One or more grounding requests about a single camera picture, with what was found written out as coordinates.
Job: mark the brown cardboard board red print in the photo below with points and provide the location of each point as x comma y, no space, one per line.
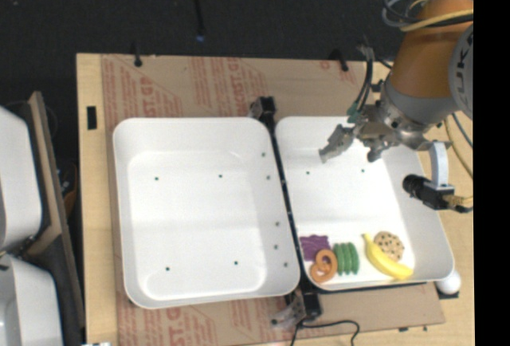
223,85

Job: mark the white plastic tray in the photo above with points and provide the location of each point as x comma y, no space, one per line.
199,213
346,201

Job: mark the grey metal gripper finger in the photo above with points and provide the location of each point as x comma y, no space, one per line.
334,145
376,151

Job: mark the yellow banana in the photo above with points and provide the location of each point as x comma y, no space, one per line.
384,262

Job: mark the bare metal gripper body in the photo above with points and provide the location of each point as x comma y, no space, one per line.
378,129

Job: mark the green toy pea pods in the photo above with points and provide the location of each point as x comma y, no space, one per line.
346,258

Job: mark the orange toy pretzel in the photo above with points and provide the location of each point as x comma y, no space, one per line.
319,273

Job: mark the brown chocolate chip biscuit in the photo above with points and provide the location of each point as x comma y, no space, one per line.
390,244

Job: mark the purple toy grapes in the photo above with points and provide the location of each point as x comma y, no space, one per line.
312,244

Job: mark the black cylinder on white bracket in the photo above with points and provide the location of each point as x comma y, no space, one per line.
428,191

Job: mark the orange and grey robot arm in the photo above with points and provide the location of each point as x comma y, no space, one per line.
426,57

